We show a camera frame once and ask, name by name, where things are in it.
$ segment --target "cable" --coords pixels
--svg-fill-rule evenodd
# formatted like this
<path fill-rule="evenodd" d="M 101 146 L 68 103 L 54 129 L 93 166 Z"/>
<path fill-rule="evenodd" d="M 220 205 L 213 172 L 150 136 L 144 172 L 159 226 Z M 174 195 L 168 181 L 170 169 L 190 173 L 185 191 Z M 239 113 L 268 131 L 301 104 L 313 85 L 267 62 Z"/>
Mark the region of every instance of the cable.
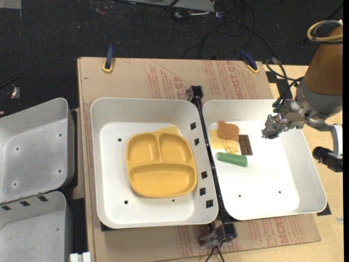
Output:
<path fill-rule="evenodd" d="M 208 46 L 208 47 L 215 47 L 215 48 L 219 48 L 219 49 L 223 49 L 223 50 L 226 50 L 226 51 L 230 51 L 230 52 L 234 52 L 233 50 L 231 50 L 231 49 L 229 49 L 229 48 L 227 48 L 227 47 L 224 47 L 224 46 L 214 46 L 214 45 L 205 45 L 205 46 Z M 188 53 L 189 51 L 191 51 L 192 49 L 196 49 L 196 48 L 198 48 L 199 47 L 199 45 L 198 46 L 192 46 L 192 47 L 190 47 L 189 49 L 187 49 L 186 50 L 186 53 Z"/>
<path fill-rule="evenodd" d="M 173 0 L 170 5 L 164 10 L 163 15 L 167 13 L 168 10 L 172 9 L 179 0 Z"/>
<path fill-rule="evenodd" d="M 269 66 L 269 62 L 270 62 L 270 61 L 273 61 L 273 63 L 274 63 L 275 65 L 278 65 L 278 66 L 280 67 L 280 69 L 281 69 L 281 71 L 282 71 L 282 75 L 279 74 L 279 73 L 277 73 L 275 70 L 273 70 L 273 69 Z M 281 78 L 283 78 L 283 79 L 285 79 L 285 80 L 299 81 L 299 79 L 292 79 L 292 78 L 289 78 L 289 77 L 287 76 L 286 71 L 285 71 L 284 67 L 282 66 L 281 62 L 280 62 L 278 59 L 276 59 L 275 57 L 270 58 L 270 59 L 267 59 L 267 60 L 266 60 L 266 66 L 267 66 L 267 68 L 268 68 L 273 74 L 275 74 L 275 75 L 277 75 L 277 76 L 279 76 L 279 77 L 281 77 Z"/>
<path fill-rule="evenodd" d="M 215 250 L 215 249 L 217 249 L 218 254 L 220 255 L 220 257 L 221 257 L 221 259 L 222 259 L 222 262 L 225 262 L 225 260 L 224 260 L 224 258 L 223 258 L 223 255 L 222 255 L 221 251 L 219 250 L 219 249 L 222 247 L 222 245 L 223 245 L 223 242 L 220 244 L 220 246 L 214 246 L 214 247 L 211 249 L 211 251 L 210 251 L 208 257 L 207 257 L 206 260 L 205 260 L 205 262 L 207 262 L 207 261 L 211 258 L 211 256 L 212 256 L 212 254 L 214 253 L 214 250 Z"/>
<path fill-rule="evenodd" d="M 190 13 L 190 15 L 192 15 L 192 16 L 196 16 L 196 15 L 208 15 L 208 14 L 210 14 L 211 12 L 210 12 L 210 11 L 205 11 L 205 12 L 203 12 L 203 13 L 195 13 L 194 11 L 190 10 L 189 13 Z"/>
<path fill-rule="evenodd" d="M 240 25 L 242 25 L 243 27 L 245 27 L 246 29 L 250 30 L 251 32 L 255 33 L 270 49 L 270 51 L 272 52 L 273 56 L 276 57 L 276 53 L 274 52 L 273 48 L 269 45 L 269 43 L 260 35 L 258 34 L 254 29 L 250 28 L 249 26 L 247 26 L 246 24 L 240 22 L 237 19 L 234 19 L 233 17 L 229 17 L 229 16 L 225 16 L 224 18 L 226 19 L 230 19 Z"/>
<path fill-rule="evenodd" d="M 309 27 L 306 36 L 309 40 L 314 41 L 320 44 L 342 44 L 343 43 L 343 35 L 335 35 L 329 37 L 317 37 L 316 32 L 323 27 L 324 25 L 337 25 L 342 26 L 343 23 L 337 20 L 324 20 L 317 22 Z"/>
<path fill-rule="evenodd" d="M 17 73 L 16 75 L 14 75 L 14 76 L 12 76 L 12 77 L 10 77 L 10 78 L 8 78 L 8 79 L 6 79 L 6 80 L 0 82 L 0 88 L 1 88 L 1 87 L 4 87 L 5 85 L 9 84 L 9 83 L 12 82 L 12 81 L 18 79 L 18 78 L 20 77 L 19 74 L 20 74 L 20 73 Z"/>
<path fill-rule="evenodd" d="M 147 31 L 147 29 L 146 29 L 146 27 L 145 27 L 145 25 L 144 25 L 143 17 L 140 18 L 140 19 L 141 19 L 142 27 L 143 27 L 144 31 L 147 33 L 149 40 L 150 40 L 151 42 L 153 42 L 153 41 L 152 41 L 152 36 L 151 36 L 150 33 Z M 167 58 L 167 59 L 168 59 L 168 57 L 167 57 L 156 45 L 154 45 L 154 47 L 157 49 L 157 51 L 158 51 L 159 53 L 162 54 L 162 56 L 163 56 L 164 58 Z"/>

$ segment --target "black floor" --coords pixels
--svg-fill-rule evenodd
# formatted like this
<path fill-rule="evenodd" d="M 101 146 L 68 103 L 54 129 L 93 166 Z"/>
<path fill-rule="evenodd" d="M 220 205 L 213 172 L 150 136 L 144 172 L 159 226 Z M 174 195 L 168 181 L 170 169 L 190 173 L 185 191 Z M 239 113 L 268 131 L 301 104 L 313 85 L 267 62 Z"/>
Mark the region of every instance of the black floor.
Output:
<path fill-rule="evenodd" d="M 343 0 L 216 0 L 214 14 L 171 19 L 171 11 L 107 0 L 22 0 L 22 10 L 0 9 L 0 117 L 57 97 L 78 107 L 76 59 L 115 57 L 239 59 L 273 56 L 309 65 L 318 46 L 304 40 Z M 334 15 L 343 18 L 343 10 Z M 19 98 L 11 98 L 19 87 Z"/>

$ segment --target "black cable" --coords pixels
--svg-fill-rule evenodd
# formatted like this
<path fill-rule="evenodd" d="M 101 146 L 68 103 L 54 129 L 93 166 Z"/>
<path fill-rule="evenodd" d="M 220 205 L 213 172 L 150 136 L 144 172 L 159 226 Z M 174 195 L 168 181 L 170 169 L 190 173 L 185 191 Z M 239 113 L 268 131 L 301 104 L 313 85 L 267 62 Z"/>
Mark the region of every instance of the black cable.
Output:
<path fill-rule="evenodd" d="M 224 16 L 225 19 L 230 19 L 240 25 L 242 25 L 243 27 L 245 27 L 246 29 L 250 30 L 251 32 L 253 32 L 254 34 L 256 34 L 267 46 L 268 48 L 270 49 L 270 51 L 272 52 L 273 56 L 275 58 L 276 57 L 276 53 L 274 52 L 273 48 L 269 45 L 269 43 L 265 40 L 265 38 L 263 38 L 257 31 L 255 31 L 254 29 L 252 29 L 251 27 L 247 26 L 246 24 L 240 22 L 239 20 L 237 19 L 234 19 L 233 17 L 229 17 L 229 16 Z"/>
<path fill-rule="evenodd" d="M 20 77 L 19 74 L 20 74 L 20 73 L 17 73 L 16 75 L 14 75 L 14 76 L 12 76 L 12 77 L 10 77 L 10 78 L 8 78 L 8 79 L 6 79 L 6 80 L 0 82 L 0 88 L 1 88 L 1 87 L 4 87 L 5 85 L 9 84 L 9 83 L 12 82 L 12 81 L 18 79 L 18 78 Z"/>
<path fill-rule="evenodd" d="M 227 47 L 224 47 L 224 46 L 215 46 L 215 45 L 205 45 L 205 46 L 208 46 L 208 47 L 216 47 L 216 48 L 219 48 L 219 49 L 223 49 L 223 50 L 226 50 L 226 51 L 230 51 L 230 52 L 235 53 L 235 54 L 238 56 L 238 53 L 237 53 L 237 52 L 235 52 L 235 51 L 233 51 L 232 49 L 229 49 L 229 48 L 227 48 Z M 196 49 L 196 48 L 198 48 L 198 47 L 199 47 L 198 45 L 197 45 L 197 46 L 192 46 L 192 47 L 190 47 L 189 49 L 187 49 L 186 52 L 189 52 L 190 50 Z"/>
<path fill-rule="evenodd" d="M 199 43 L 199 58 L 201 58 L 201 55 L 202 55 L 202 50 L 203 50 L 203 44 L 205 43 L 205 40 L 211 35 L 213 34 L 217 29 L 219 29 L 220 27 L 222 27 L 224 25 L 224 23 L 220 23 L 218 24 L 212 31 L 208 32 L 200 41 Z"/>
<path fill-rule="evenodd" d="M 220 244 L 220 246 L 214 246 L 214 247 L 211 249 L 211 251 L 210 251 L 208 257 L 207 257 L 206 260 L 205 260 L 205 262 L 207 262 L 207 261 L 211 258 L 211 256 L 213 255 L 215 249 L 217 249 L 217 252 L 218 252 L 219 256 L 220 256 L 221 259 L 222 259 L 222 262 L 225 262 L 225 260 L 224 260 L 224 258 L 223 258 L 223 255 L 222 255 L 221 251 L 219 250 L 219 249 L 222 247 L 223 243 L 224 243 L 224 242 L 222 242 L 222 243 Z"/>
<path fill-rule="evenodd" d="M 195 18 L 190 16 L 190 19 L 193 21 L 193 27 L 192 28 L 189 28 L 188 30 L 180 30 L 180 29 L 177 29 L 177 28 L 174 28 L 174 24 L 178 24 L 178 21 L 172 21 L 172 27 L 171 28 L 160 28 L 160 29 L 156 29 L 154 30 L 151 34 L 152 34 L 152 37 L 154 38 L 154 40 L 159 44 L 159 45 L 164 45 L 164 46 L 168 46 L 170 45 L 172 42 L 173 42 L 173 39 L 174 39 L 174 32 L 180 32 L 180 33 L 191 33 L 191 32 L 194 32 L 194 30 L 196 29 L 196 22 L 195 22 Z M 156 34 L 158 32 L 161 32 L 161 31 L 170 31 L 171 32 L 171 35 L 169 37 L 169 40 L 165 43 L 162 43 L 161 41 L 159 41 L 159 39 L 156 37 Z"/>
<path fill-rule="evenodd" d="M 150 33 L 147 31 L 147 29 L 146 29 L 146 27 L 145 27 L 145 25 L 144 25 L 143 17 L 140 18 L 140 19 L 141 19 L 142 26 L 143 26 L 143 29 L 144 29 L 144 31 L 147 33 L 148 38 L 149 38 L 149 40 L 151 41 L 151 43 L 154 43 L 153 40 L 152 40 L 152 36 L 151 36 Z M 154 47 L 157 49 L 157 51 L 159 51 L 159 52 L 162 54 L 163 57 L 165 57 L 165 58 L 168 59 L 168 57 L 167 57 L 156 45 L 154 45 Z"/>
<path fill-rule="evenodd" d="M 199 59 L 202 59 L 202 55 L 203 55 L 203 49 L 204 49 L 204 42 L 206 41 L 206 39 L 211 36 L 212 34 L 223 34 L 223 35 L 226 35 L 226 36 L 229 36 L 229 37 L 238 37 L 238 36 L 235 36 L 235 35 L 232 35 L 232 34 L 229 34 L 229 33 L 226 33 L 226 32 L 223 32 L 223 31 L 214 31 L 214 32 L 210 32 L 209 34 L 206 35 L 206 38 L 202 39 L 200 45 L 198 46 L 200 48 L 199 50 L 199 54 L 198 54 L 198 57 Z"/>
<path fill-rule="evenodd" d="M 164 10 L 163 15 L 165 15 L 165 14 L 167 13 L 167 11 L 171 10 L 171 9 L 175 6 L 175 4 L 176 4 L 178 1 L 179 1 L 179 0 L 173 0 L 173 1 L 170 3 L 170 5 Z"/>
<path fill-rule="evenodd" d="M 286 80 L 290 80 L 290 81 L 299 81 L 299 79 L 292 79 L 292 78 L 289 78 L 286 74 L 286 71 L 284 69 L 284 67 L 282 66 L 281 62 L 280 61 L 276 61 L 274 62 L 275 65 L 278 65 L 283 73 L 283 75 L 279 74 L 278 72 L 276 72 L 275 70 L 273 70 L 270 66 L 269 66 L 269 62 L 272 61 L 272 58 L 270 59 L 267 59 L 266 60 L 266 66 L 267 68 L 276 76 L 279 76 L 283 79 L 286 79 Z"/>
<path fill-rule="evenodd" d="M 255 30 L 255 27 L 256 27 L 255 12 L 254 12 L 253 8 L 252 8 L 250 5 L 246 5 L 246 7 L 248 7 L 248 8 L 250 9 L 251 13 L 252 13 L 252 18 L 253 18 L 253 26 L 252 26 L 252 29 Z M 245 45 L 245 49 L 244 49 L 245 51 L 247 50 L 247 47 L 248 47 L 248 45 L 249 45 L 250 42 L 251 42 L 251 39 L 252 39 L 253 34 L 254 34 L 254 33 L 251 31 L 251 35 L 250 35 L 250 37 L 249 37 L 249 39 L 248 39 L 248 41 L 247 41 L 247 43 L 246 43 L 246 45 Z"/>

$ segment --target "white bin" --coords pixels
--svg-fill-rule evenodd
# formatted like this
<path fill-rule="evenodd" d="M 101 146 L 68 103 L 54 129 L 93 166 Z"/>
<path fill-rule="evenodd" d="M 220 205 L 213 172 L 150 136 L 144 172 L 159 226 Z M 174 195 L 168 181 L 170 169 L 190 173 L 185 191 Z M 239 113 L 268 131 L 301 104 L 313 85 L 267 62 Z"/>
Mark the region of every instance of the white bin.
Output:
<path fill-rule="evenodd" d="M 63 98 L 0 119 L 0 204 L 46 193 L 74 176 L 74 122 Z"/>
<path fill-rule="evenodd" d="M 61 192 L 0 205 L 0 261 L 68 262 L 73 217 Z"/>
<path fill-rule="evenodd" d="M 218 161 L 222 150 L 212 150 L 225 209 L 238 220 L 315 213 L 327 204 L 303 131 L 289 130 L 273 140 L 262 137 L 273 101 L 212 100 L 203 106 L 207 133 L 224 121 L 237 125 L 251 142 L 246 167 Z"/>
<path fill-rule="evenodd" d="M 207 224 L 216 219 L 215 187 L 200 117 L 193 104 L 184 100 L 101 98 L 91 107 L 91 119 L 97 212 L 103 224 L 119 229 Z M 139 196 L 132 191 L 127 176 L 127 142 L 135 134 L 172 125 L 190 144 L 197 186 L 189 194 L 174 198 Z"/>

